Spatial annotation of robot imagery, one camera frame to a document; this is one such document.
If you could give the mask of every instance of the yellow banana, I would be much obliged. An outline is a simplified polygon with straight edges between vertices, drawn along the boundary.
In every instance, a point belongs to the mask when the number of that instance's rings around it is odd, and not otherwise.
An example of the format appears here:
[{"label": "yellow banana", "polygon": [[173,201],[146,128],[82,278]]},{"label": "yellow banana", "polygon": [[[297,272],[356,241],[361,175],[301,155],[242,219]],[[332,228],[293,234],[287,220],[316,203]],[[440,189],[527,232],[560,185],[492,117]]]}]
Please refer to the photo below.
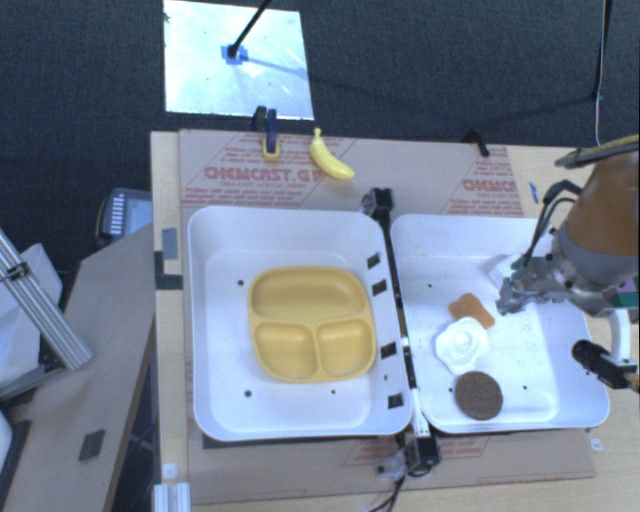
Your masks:
[{"label": "yellow banana", "polygon": [[320,128],[313,130],[313,140],[311,141],[311,146],[309,146],[311,158],[318,164],[320,169],[332,178],[338,180],[350,180],[353,178],[356,173],[353,172],[351,167],[342,163],[329,152],[321,134]]}]

